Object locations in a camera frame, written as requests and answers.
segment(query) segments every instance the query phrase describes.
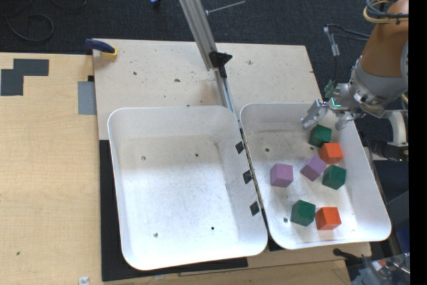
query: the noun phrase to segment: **wooden board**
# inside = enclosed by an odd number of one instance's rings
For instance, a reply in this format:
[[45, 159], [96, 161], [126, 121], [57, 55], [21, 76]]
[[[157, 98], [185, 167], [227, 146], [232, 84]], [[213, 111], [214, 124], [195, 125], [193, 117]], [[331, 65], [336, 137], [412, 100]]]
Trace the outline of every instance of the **wooden board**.
[[[0, 279], [56, 285], [89, 276], [90, 284], [102, 284], [97, 117], [79, 115], [77, 98], [78, 82], [93, 75], [92, 56], [0, 53], [0, 69], [11, 69], [15, 58], [48, 59], [49, 75], [25, 77], [22, 96], [0, 96]], [[338, 247], [370, 255], [368, 243]], [[165, 283], [342, 284], [342, 258], [321, 262], [334, 259], [331, 252], [265, 252], [248, 258], [244, 270], [170, 274]]]
[[[194, 42], [101, 39], [117, 57], [93, 52], [99, 139], [108, 140], [109, 115], [122, 107], [221, 105], [214, 72]], [[301, 45], [217, 43], [226, 64], [236, 114], [254, 102], [308, 102], [320, 91]]]

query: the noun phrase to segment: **green cube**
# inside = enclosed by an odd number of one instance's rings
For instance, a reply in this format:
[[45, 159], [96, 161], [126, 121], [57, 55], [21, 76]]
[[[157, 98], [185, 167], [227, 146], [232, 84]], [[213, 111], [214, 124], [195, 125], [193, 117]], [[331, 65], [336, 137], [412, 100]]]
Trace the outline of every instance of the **green cube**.
[[310, 132], [308, 143], [320, 148], [324, 143], [330, 143], [332, 130], [323, 125], [317, 124]]
[[322, 184], [337, 190], [346, 183], [346, 174], [346, 169], [334, 164], [329, 165], [323, 173]]
[[298, 200], [292, 206], [291, 222], [307, 227], [314, 221], [316, 206], [303, 200]]

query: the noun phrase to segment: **purple cube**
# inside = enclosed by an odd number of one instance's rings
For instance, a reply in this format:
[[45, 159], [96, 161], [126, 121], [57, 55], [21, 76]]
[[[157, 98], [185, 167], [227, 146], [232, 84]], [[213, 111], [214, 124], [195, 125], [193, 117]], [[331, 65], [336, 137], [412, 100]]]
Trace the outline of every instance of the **purple cube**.
[[325, 163], [316, 154], [312, 155], [301, 169], [301, 173], [305, 175], [310, 181], [316, 180], [320, 174], [325, 170], [327, 163]]
[[286, 188], [294, 180], [292, 165], [277, 163], [270, 170], [270, 183], [272, 186]]

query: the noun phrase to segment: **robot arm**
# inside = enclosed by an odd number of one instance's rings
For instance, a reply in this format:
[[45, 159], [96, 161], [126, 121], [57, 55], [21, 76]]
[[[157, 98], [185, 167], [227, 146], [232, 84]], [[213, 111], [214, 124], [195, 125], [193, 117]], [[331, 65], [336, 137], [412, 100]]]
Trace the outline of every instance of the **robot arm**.
[[[403, 120], [407, 110], [389, 110], [386, 106], [408, 91], [409, 0], [366, 2], [364, 17], [376, 25], [352, 68], [349, 82], [329, 85], [325, 89], [329, 100], [316, 100], [307, 116], [302, 118], [302, 125], [306, 129], [319, 122], [328, 110], [338, 118], [336, 129], [343, 129], [347, 122], [367, 113], [389, 119], [393, 141], [376, 141], [373, 150], [382, 157], [400, 162], [408, 159]], [[392, 4], [387, 12], [381, 12], [374, 7], [380, 3]]]

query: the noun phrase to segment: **orange cube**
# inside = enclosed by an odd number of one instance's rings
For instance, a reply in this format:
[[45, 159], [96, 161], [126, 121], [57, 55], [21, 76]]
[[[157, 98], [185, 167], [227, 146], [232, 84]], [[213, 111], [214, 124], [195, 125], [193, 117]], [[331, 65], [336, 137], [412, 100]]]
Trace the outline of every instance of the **orange cube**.
[[314, 219], [318, 230], [333, 230], [341, 224], [340, 213], [337, 207], [321, 207], [315, 214]]
[[327, 164], [338, 163], [343, 155], [339, 143], [324, 143], [319, 149], [319, 157]]

